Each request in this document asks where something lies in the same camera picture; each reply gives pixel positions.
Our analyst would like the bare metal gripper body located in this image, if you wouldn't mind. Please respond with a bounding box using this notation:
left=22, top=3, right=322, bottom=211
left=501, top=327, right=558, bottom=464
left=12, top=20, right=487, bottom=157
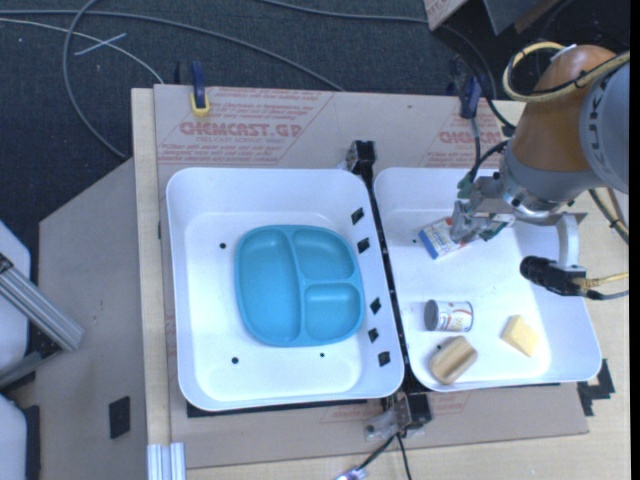
left=460, top=173, right=565, bottom=220

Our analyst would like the white and blue carton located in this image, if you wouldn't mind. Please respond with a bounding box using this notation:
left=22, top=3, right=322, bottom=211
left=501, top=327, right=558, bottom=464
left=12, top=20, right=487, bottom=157
left=417, top=218, right=472, bottom=261

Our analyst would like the white plastic tray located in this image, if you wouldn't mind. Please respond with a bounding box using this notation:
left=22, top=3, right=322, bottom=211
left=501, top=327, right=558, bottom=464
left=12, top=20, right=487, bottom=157
left=372, top=166, right=604, bottom=394
left=164, top=166, right=406, bottom=412

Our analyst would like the thin black rod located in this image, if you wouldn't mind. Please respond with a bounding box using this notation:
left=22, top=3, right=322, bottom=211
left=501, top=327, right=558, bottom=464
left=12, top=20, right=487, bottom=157
left=363, top=166, right=412, bottom=395

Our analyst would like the white can with grey lid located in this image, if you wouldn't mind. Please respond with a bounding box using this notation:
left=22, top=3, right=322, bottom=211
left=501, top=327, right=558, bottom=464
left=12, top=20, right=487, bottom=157
left=423, top=298, right=475, bottom=334

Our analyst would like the yellow cheese wedge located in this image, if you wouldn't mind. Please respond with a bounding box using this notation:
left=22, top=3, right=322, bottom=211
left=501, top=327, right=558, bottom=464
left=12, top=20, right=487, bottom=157
left=499, top=314, right=542, bottom=358

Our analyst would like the tan bread loaf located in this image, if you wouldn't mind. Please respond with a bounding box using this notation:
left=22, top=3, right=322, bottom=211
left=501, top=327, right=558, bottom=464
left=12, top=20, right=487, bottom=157
left=427, top=335, right=479, bottom=386

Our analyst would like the brown cardboard board red print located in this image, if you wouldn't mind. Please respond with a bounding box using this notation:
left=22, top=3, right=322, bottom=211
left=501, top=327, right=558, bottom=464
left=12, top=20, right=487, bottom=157
left=152, top=83, right=591, bottom=470

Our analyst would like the blue divided plate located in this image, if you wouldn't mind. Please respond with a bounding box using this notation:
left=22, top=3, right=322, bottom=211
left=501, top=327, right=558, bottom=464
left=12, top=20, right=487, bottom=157
left=233, top=224, right=365, bottom=349

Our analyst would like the black cylinder on white bracket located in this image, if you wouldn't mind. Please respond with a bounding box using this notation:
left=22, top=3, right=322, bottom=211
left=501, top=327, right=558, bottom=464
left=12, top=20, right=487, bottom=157
left=518, top=211, right=590, bottom=298

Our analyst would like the black block with thin wires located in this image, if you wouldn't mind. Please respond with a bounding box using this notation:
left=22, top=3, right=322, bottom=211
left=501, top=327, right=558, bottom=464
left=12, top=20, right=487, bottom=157
left=397, top=391, right=432, bottom=438
left=347, top=139, right=377, bottom=175

